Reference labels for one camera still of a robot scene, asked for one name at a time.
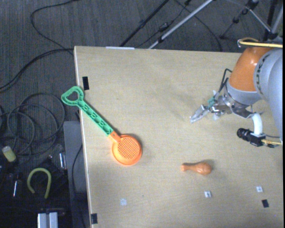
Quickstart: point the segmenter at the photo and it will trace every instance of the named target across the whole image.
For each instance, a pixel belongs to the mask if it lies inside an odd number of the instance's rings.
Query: orange object
[[[118,135],[113,131],[108,138],[113,142],[112,152],[115,159],[123,165],[134,165],[142,156],[140,143],[132,136]]]
[[[76,100],[70,100],[69,96],[77,93]],[[134,165],[142,156],[142,147],[140,143],[132,136],[119,136],[113,128],[100,115],[94,111],[85,101],[84,92],[78,86],[73,86],[62,94],[61,100],[70,106],[77,106],[82,110],[113,142],[112,152],[115,159],[123,165]]]
[[[194,171],[196,173],[202,174],[202,175],[208,175],[211,173],[212,171],[212,167],[207,163],[207,162],[199,162],[199,163],[183,163],[180,166],[180,169],[182,171],[187,171],[187,170],[191,170]]]
[[[256,91],[253,74],[260,58],[273,48],[248,47],[239,57],[229,79],[232,87],[242,91]]]

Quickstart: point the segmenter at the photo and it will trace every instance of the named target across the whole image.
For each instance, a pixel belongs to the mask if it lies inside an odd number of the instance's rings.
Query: table
[[[110,140],[80,113],[91,227],[284,227],[283,147],[239,139],[238,128],[253,130],[253,123],[234,114],[190,123],[239,56],[75,47],[85,101],[119,134],[142,144],[141,159],[123,166]],[[264,133],[278,135],[268,104],[259,101],[254,111],[264,112]],[[211,174],[180,169],[200,161],[212,166]]]

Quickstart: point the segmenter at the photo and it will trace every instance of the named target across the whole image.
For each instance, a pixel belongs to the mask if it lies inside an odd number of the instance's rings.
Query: gray carpet
[[[20,165],[16,166],[16,171],[22,172],[24,177],[27,177],[28,173],[39,166],[49,155],[57,156],[61,151],[57,146],[62,146],[63,149],[65,144],[63,130],[59,129],[63,121],[78,120],[77,109],[66,107],[64,115],[64,111],[54,97],[60,98],[62,93],[76,84],[72,50],[59,50],[49,55],[38,56],[51,50],[62,49],[62,47],[74,48],[78,45],[119,46],[164,0],[72,1],[35,12],[33,22],[43,36],[37,33],[31,23],[31,14],[44,6],[67,1],[70,0],[0,0],[0,87],[11,81],[21,69],[25,69],[21,71],[22,73],[12,84],[0,90],[0,105],[5,113],[10,113],[26,97],[37,93],[46,93],[47,95],[31,96],[25,101],[27,104],[42,105],[43,108],[28,106],[22,110],[34,120],[35,139],[46,138],[57,129],[59,130],[55,139],[50,138],[43,142],[34,142],[30,146],[31,152],[25,152],[27,155],[19,158]],[[162,33],[164,34],[207,0],[192,0],[180,14],[185,1],[170,0],[125,46],[150,47],[160,36],[160,33],[157,33],[149,41],[147,40],[158,31],[161,25],[169,24],[177,18],[168,30]],[[232,24],[232,19],[238,15],[247,2],[248,0],[217,0],[212,2],[155,48],[242,52],[243,48],[237,46],[238,39],[253,37],[262,40],[265,32],[264,27],[250,13],[242,16],[240,22],[234,24],[227,31],[224,39],[221,39],[220,35]],[[282,2],[283,0],[279,0],[276,6],[277,12]],[[270,4],[270,0],[260,0],[254,10],[264,21],[267,19]],[[26,141],[21,142],[19,140],[15,144],[15,152],[20,152],[32,136],[32,127],[25,116],[13,115],[10,123],[14,123],[12,133],[8,131],[2,133],[3,137],[0,138],[0,144],[13,144],[14,139],[10,136],[23,138]],[[53,198],[44,205],[67,207],[67,190],[62,195],[64,196]],[[24,199],[23,202],[14,205],[25,206],[26,201]],[[34,206],[35,203],[30,201],[29,205]],[[36,223],[34,215],[30,216],[33,221],[31,222],[32,225],[28,227],[34,227]]]

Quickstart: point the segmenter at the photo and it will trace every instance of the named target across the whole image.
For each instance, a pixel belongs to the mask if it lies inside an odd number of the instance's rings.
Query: metal pole
[[[274,17],[274,13],[275,13],[275,9],[276,9],[276,5],[277,5],[278,0],[270,0],[270,2],[271,2],[270,3],[270,9],[269,9],[268,18],[267,18],[267,24],[269,26],[271,26],[271,24],[272,24],[272,20]],[[266,41],[268,39],[270,32],[271,31],[265,30],[263,41]]]
[[[266,24],[263,23],[262,20],[255,13],[252,12],[252,10],[254,10],[256,8],[256,6],[258,5],[258,1],[259,0],[249,0],[247,2],[247,4],[245,5],[245,7],[240,11],[240,13],[236,17],[233,18],[232,23],[229,25],[229,27],[226,29],[226,31],[222,35],[220,35],[219,37],[221,39],[224,39],[225,34],[231,29],[231,27],[234,24],[237,24],[239,22],[240,17],[243,15],[246,15],[249,11],[252,13],[253,16],[256,17],[257,20],[259,20],[261,22],[261,24],[265,27],[265,29],[268,29],[268,26],[266,26]]]
[[[276,21],[275,21],[274,25],[272,27],[272,30],[271,30],[272,34],[277,33],[277,30],[278,30],[282,20],[283,20],[283,5],[282,5],[282,7],[280,9],[280,12],[279,12],[279,14],[278,14],[278,16],[276,18]]]
[[[148,15],[148,17],[129,35],[129,37],[120,44],[120,47],[123,47],[140,29],[142,29],[168,1],[169,0],[164,0],[156,9],[154,9],[153,12],[151,12],[151,14]]]
[[[162,35],[153,45],[151,45],[149,47],[149,49],[154,48],[157,44],[162,42],[167,36],[169,36],[171,33],[173,33],[175,30],[177,30],[180,26],[182,26],[184,23],[186,23],[189,19],[191,19],[194,15],[196,15],[199,11],[201,11],[204,7],[209,5],[212,1],[215,1],[215,0],[207,0],[207,1],[205,1],[202,5],[200,5],[196,10],[194,10],[190,15],[188,15],[180,23],[178,23],[176,26],[174,26],[172,29],[170,29],[167,33]]]

